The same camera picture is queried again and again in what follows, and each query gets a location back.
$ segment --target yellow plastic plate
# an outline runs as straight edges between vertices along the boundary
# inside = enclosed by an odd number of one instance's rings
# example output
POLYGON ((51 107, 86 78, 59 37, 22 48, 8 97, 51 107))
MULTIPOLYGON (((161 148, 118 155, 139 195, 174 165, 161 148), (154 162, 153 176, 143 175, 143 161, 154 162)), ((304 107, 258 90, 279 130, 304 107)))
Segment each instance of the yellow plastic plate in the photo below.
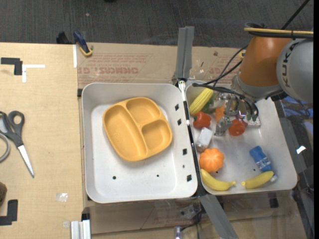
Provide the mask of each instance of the yellow plastic plate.
POLYGON ((103 127, 114 150, 128 161, 158 154, 172 140, 164 114, 153 100, 145 97, 127 99, 107 108, 103 127))

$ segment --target white plastic tray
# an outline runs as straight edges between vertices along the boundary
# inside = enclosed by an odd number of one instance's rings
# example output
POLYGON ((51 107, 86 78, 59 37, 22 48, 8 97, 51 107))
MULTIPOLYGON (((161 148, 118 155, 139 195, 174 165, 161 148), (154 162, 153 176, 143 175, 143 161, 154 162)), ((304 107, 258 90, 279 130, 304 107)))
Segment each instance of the white plastic tray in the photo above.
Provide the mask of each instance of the white plastic tray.
MULTIPOLYGON (((186 99, 188 105, 203 90, 192 85, 186 88, 186 99)), ((229 195, 249 192, 291 190, 297 183, 297 173, 290 156, 285 136, 278 118, 277 110, 271 99, 261 100, 256 103, 259 110, 260 127, 247 127, 240 136, 231 136, 228 131, 223 136, 213 136, 208 148, 216 147, 224 153, 224 165, 217 172, 211 173, 216 179, 224 181, 236 181, 236 185, 227 191, 215 191, 205 184, 207 192, 214 195, 229 195), (261 146, 265 155, 272 163, 272 168, 278 176, 278 180, 268 182, 263 186, 247 190, 242 181, 260 174, 249 150, 255 146, 261 146)), ((216 131, 216 120, 212 116, 209 127, 214 133, 216 131)), ((196 142, 200 130, 192 126, 192 134, 196 142)))
POLYGON ((114 203, 185 198, 196 192, 194 159, 183 100, 177 87, 170 84, 92 83, 83 89, 82 106, 86 191, 93 201, 114 203), (109 106, 133 97, 148 97, 156 102, 173 137, 170 146, 161 153, 131 162, 120 158, 112 148, 103 128, 102 115, 109 106))

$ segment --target banana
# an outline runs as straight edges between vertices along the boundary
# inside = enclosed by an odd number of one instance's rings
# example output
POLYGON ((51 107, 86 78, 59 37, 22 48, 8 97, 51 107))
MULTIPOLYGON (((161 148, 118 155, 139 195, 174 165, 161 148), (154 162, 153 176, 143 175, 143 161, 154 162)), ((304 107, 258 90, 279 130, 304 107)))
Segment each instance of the banana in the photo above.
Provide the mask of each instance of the banana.
POLYGON ((241 185, 245 186, 246 189, 255 189, 268 182, 273 175, 273 171, 263 172, 257 176, 247 179, 246 181, 243 181, 241 185))
POLYGON ((228 190, 231 186, 235 185, 235 181, 220 181, 211 176, 206 170, 200 170, 201 178, 203 182, 213 190, 225 191, 228 190))

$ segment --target black scissors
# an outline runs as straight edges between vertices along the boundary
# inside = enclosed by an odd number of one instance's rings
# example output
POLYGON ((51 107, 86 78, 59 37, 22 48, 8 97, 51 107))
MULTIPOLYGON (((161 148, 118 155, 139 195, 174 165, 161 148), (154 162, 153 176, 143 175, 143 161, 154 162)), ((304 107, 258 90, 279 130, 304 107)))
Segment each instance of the black scissors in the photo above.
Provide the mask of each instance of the black scissors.
POLYGON ((6 137, 11 139, 18 150, 20 151, 20 154, 25 162, 25 165, 27 166, 31 176, 34 178, 33 169, 31 167, 31 163, 28 157, 28 154, 26 153, 21 133, 22 133, 22 127, 24 124, 24 115, 21 112, 18 111, 12 111, 8 115, 4 112, 0 112, 0 119, 3 119, 4 126, 6 128, 6 131, 3 131, 0 129, 0 133, 4 134, 6 137), (21 121, 19 123, 14 122, 14 118, 18 116, 20 117, 21 121))

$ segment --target yellow corn cob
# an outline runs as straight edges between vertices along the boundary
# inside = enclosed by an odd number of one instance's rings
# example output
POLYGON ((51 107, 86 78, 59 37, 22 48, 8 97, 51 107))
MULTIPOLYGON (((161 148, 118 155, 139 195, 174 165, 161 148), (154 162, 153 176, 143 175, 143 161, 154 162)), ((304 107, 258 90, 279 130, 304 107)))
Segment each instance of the yellow corn cob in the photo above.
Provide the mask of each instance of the yellow corn cob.
POLYGON ((212 96, 213 91, 205 88, 189 106, 189 114, 194 116, 196 113, 200 112, 212 96))

